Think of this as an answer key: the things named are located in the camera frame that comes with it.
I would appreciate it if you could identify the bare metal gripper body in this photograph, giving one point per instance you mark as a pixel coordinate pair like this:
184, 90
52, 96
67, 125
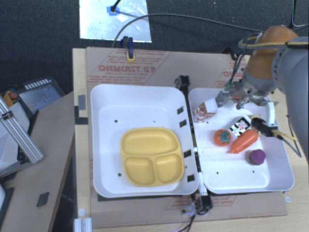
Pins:
243, 92

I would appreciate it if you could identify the black and white carton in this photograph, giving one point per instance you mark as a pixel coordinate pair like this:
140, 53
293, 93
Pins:
239, 127

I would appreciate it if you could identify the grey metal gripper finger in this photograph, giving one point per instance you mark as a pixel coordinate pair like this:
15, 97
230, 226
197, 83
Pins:
221, 99
242, 104

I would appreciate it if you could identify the orange carrot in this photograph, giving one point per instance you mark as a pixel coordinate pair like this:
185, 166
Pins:
242, 141

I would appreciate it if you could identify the yellow divided plate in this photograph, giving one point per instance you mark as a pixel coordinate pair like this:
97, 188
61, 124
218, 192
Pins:
149, 153

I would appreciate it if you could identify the orange and white carton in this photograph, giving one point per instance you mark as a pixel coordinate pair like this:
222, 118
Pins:
204, 111

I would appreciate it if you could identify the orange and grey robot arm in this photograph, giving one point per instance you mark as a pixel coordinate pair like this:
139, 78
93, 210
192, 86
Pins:
289, 66

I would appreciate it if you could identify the thin black and white rod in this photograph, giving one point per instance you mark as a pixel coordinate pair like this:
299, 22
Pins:
194, 141

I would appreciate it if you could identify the white plastic tray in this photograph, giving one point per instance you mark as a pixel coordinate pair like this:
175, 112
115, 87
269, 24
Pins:
142, 105
231, 173

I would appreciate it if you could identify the brown cardboard board red print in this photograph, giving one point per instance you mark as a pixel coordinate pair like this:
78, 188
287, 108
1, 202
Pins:
149, 64

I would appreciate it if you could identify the orange tomato with green top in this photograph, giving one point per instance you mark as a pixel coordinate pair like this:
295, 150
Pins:
221, 138

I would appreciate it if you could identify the black cylinder on white bracket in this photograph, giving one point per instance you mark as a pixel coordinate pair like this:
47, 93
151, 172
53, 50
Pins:
262, 126

